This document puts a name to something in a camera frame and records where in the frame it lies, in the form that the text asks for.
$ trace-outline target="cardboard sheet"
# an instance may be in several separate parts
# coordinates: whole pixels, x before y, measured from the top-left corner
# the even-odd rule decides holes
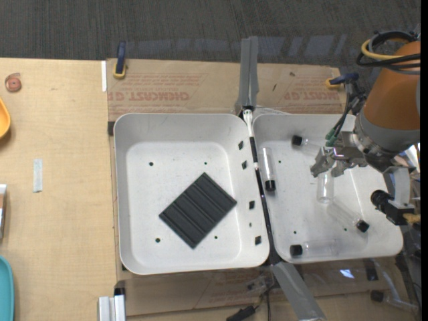
[[[125,78],[112,75],[108,60],[108,119],[137,113],[233,113],[239,91],[239,63],[127,60]],[[257,105],[296,114],[339,114],[344,90],[325,81],[337,68],[259,64]]]

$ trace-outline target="plastic vial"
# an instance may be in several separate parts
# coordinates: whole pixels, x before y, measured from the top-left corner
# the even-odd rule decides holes
[[[419,307],[414,304],[393,298],[390,292],[372,290],[370,292],[370,298],[372,301],[387,303],[387,304],[390,304],[391,306],[400,308],[402,310],[405,310],[407,312],[411,312],[414,314],[417,314],[419,310]]]
[[[309,139],[296,135],[292,137],[292,145],[294,148],[313,155],[317,155],[321,148],[321,146],[310,142]]]
[[[267,191],[275,191],[276,174],[272,150],[269,147],[261,149],[261,175]]]
[[[365,233],[370,225],[362,219],[360,213],[351,211],[341,202],[334,200],[327,206],[327,213],[341,222],[343,226],[357,228],[360,232]]]
[[[334,257],[338,253],[339,243],[337,239],[305,241],[301,245],[290,246],[292,257]]]
[[[318,186],[316,199],[321,203],[331,203],[334,198],[334,179],[331,173],[321,173],[318,175]]]

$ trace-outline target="gray carpet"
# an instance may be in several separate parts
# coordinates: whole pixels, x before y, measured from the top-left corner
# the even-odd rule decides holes
[[[358,69],[375,30],[410,31],[421,0],[0,0],[0,57],[103,60],[120,40],[130,58],[239,61],[259,36],[259,62]]]

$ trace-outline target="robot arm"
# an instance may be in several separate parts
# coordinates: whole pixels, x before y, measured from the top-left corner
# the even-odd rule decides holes
[[[409,204],[409,170],[414,168],[404,167],[394,158],[420,141],[419,37],[420,34],[392,31],[378,33],[362,45],[357,63],[383,69],[356,117],[354,130],[337,132],[336,129],[335,133],[332,130],[327,136],[330,137],[327,147],[320,149],[310,168],[315,177],[329,169],[333,177],[337,177],[357,165],[375,168],[384,175],[389,192],[374,192],[372,202],[396,225],[406,224],[404,216],[414,210]],[[394,55],[379,55],[373,51],[391,39],[405,42]],[[375,61],[362,63],[363,56]],[[352,80],[345,82],[348,95],[352,93],[353,84]],[[342,118],[350,107],[347,104]]]

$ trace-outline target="blue clamp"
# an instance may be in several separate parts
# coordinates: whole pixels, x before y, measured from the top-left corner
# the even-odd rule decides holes
[[[328,81],[328,83],[335,85],[335,84],[341,84],[341,83],[347,83],[349,81],[357,81],[360,78],[360,75],[356,72],[350,72],[347,74],[343,74],[337,78],[333,78]]]
[[[118,79],[125,77],[125,71],[126,71],[125,49],[126,49],[126,42],[120,41],[118,45],[118,61],[116,62],[113,68],[113,76]]]

